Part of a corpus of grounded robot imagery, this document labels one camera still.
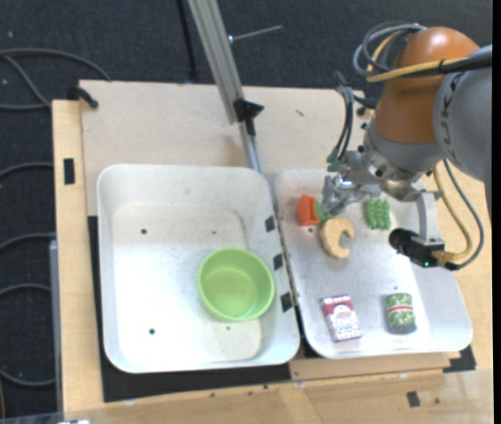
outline black bracket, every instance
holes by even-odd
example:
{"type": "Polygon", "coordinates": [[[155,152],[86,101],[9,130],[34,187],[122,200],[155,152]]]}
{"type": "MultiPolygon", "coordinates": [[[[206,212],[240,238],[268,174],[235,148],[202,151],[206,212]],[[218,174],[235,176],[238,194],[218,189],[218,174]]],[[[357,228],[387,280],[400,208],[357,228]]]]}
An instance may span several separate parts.
{"type": "Polygon", "coordinates": [[[254,118],[264,110],[262,105],[257,103],[252,103],[245,101],[244,99],[237,99],[234,101],[234,111],[236,111],[236,117],[240,122],[246,124],[248,135],[256,136],[256,129],[254,127],[254,118]]]}

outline black clip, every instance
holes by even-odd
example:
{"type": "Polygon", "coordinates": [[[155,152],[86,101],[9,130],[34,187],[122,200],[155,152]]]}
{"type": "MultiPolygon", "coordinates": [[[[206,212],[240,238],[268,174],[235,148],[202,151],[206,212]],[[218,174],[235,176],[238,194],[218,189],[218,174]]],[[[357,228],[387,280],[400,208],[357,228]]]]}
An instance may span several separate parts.
{"type": "Polygon", "coordinates": [[[264,110],[264,107],[257,103],[245,101],[244,99],[237,99],[234,101],[234,110],[236,111],[236,116],[239,121],[244,121],[246,123],[248,135],[254,137],[256,135],[254,118],[258,116],[258,113],[264,110]]]}
{"type": "Polygon", "coordinates": [[[96,109],[99,106],[99,102],[91,97],[82,87],[70,87],[70,89],[67,90],[67,98],[72,101],[78,101],[81,98],[87,102],[92,109],[96,109]]]}

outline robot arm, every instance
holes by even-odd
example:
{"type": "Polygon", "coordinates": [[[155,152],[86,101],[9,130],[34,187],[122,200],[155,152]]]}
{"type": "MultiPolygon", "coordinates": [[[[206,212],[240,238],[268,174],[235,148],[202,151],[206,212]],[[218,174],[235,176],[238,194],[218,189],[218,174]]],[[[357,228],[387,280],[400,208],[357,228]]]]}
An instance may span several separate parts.
{"type": "MultiPolygon", "coordinates": [[[[395,230],[390,242],[412,261],[436,265],[432,253],[444,250],[434,202],[441,193],[422,190],[418,180],[448,159],[485,183],[491,217],[491,58],[491,46],[480,49],[450,28],[387,24],[368,32],[354,54],[354,66],[368,81],[385,80],[383,91],[362,150],[343,150],[329,159],[329,170],[337,174],[325,179],[323,211],[335,215],[380,192],[416,201],[419,234],[395,230]],[[368,44],[383,36],[368,56],[368,67],[361,69],[359,53],[366,54],[368,44]],[[392,67],[378,61],[406,37],[392,67]]],[[[350,101],[340,74],[337,82],[337,91],[350,101]]]]}

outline metal pole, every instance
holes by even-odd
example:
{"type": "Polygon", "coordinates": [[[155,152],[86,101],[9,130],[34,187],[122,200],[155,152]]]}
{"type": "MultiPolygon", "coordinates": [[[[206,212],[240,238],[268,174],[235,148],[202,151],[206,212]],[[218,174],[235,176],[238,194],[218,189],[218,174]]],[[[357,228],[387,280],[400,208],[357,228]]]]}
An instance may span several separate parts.
{"type": "MultiPolygon", "coordinates": [[[[216,0],[187,0],[187,2],[223,99],[226,115],[231,123],[238,123],[240,119],[234,103],[244,100],[244,93],[218,4],[216,0]]],[[[240,134],[248,166],[262,173],[262,163],[258,156],[255,136],[248,133],[247,126],[244,124],[240,125],[240,134]]]]}
{"type": "Polygon", "coordinates": [[[60,302],[59,302],[59,269],[57,265],[57,239],[54,237],[49,242],[49,271],[50,284],[52,290],[52,315],[54,330],[54,359],[56,371],[56,399],[57,410],[64,410],[64,397],[62,389],[62,328],[60,320],[60,302]]]}

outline black mat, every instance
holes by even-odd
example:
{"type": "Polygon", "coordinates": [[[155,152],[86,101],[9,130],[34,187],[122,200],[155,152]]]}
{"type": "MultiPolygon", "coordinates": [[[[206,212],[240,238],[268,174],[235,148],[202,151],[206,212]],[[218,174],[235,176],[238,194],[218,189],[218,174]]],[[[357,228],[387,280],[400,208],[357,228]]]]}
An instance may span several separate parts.
{"type": "Polygon", "coordinates": [[[179,391],[210,390],[231,386],[266,384],[291,380],[289,364],[266,367],[237,367],[205,371],[182,371],[155,374],[129,374],[112,365],[102,341],[101,290],[99,282],[99,244],[97,217],[87,220],[91,243],[91,263],[95,287],[95,308],[101,352],[102,389],[106,402],[142,398],[179,391]]]}

